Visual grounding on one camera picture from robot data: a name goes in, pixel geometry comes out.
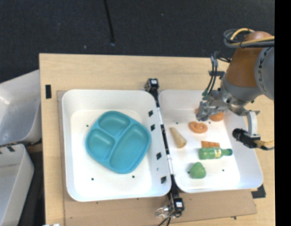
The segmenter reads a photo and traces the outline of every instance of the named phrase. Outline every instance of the green toy bottle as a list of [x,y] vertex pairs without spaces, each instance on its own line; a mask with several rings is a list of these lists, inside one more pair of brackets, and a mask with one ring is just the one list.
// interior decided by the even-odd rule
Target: green toy bottle
[[232,149],[222,149],[219,147],[208,147],[199,149],[199,158],[201,160],[205,159],[217,159],[222,156],[231,156],[233,153]]

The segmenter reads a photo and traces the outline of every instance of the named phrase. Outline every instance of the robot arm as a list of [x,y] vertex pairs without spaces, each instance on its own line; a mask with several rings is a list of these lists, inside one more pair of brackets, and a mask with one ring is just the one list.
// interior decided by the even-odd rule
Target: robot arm
[[[245,35],[243,40],[236,37]],[[196,117],[206,121],[211,115],[228,110],[239,116],[247,116],[248,132],[236,129],[233,136],[248,147],[261,147],[258,144],[256,115],[258,111],[248,111],[244,107],[259,95],[274,101],[274,36],[266,32],[249,29],[228,30],[224,33],[225,45],[236,48],[232,59],[226,59],[219,52],[211,56],[212,72],[207,89],[203,92]],[[217,76],[217,60],[230,62],[222,77],[221,86],[213,90]]]

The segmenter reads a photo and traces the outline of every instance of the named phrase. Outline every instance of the wooden table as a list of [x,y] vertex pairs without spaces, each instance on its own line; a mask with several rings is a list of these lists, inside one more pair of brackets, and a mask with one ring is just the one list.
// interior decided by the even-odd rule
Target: wooden table
[[[210,59],[40,54],[39,60],[46,224],[159,224],[161,219],[154,218],[153,208],[160,207],[165,198],[79,203],[67,195],[63,185],[57,93],[70,89],[142,89],[148,78],[158,79],[160,91],[203,90],[209,81]],[[219,62],[219,70],[225,71],[227,66],[227,63]],[[247,109],[261,111],[258,132],[262,140],[273,140],[273,102],[260,96]],[[256,149],[256,152],[264,175],[266,198],[253,200],[250,190],[180,194],[186,203],[186,210],[180,218],[171,222],[178,226],[275,225],[274,150]]]

